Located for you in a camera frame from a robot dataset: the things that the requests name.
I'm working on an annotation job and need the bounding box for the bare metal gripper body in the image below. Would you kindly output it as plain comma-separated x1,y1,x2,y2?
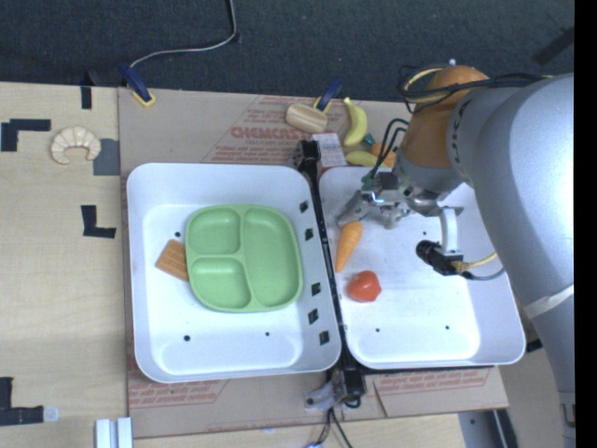
365,171,465,218

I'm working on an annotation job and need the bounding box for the orange carrot with green top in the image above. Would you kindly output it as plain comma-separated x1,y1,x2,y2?
363,133,398,169

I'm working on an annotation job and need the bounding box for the small yellow banana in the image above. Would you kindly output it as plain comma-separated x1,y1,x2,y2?
345,149,380,168

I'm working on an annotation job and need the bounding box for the pink and white carton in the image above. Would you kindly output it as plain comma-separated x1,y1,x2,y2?
311,132,348,170

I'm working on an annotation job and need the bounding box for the red tomato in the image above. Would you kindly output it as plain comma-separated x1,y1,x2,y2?
345,270,383,304

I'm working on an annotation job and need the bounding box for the white plastic tray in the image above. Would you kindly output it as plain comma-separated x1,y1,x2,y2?
318,165,528,371
125,162,343,385

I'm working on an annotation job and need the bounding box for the beige bread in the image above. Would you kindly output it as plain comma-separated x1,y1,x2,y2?
285,102,329,134

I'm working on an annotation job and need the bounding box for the green divided plate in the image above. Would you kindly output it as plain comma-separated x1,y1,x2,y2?
184,204,305,314

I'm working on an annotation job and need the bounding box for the brown cardboard board red print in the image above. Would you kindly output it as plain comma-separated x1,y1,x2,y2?
117,86,510,440

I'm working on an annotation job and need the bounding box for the beige croissant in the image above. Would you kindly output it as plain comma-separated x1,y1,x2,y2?
49,124,103,166

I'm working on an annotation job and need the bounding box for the black cylinder on white bracket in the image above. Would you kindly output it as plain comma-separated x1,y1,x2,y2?
415,206,467,277

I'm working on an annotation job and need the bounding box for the black block with thin wires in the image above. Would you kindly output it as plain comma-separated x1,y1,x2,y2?
295,139,323,173
304,368,368,413

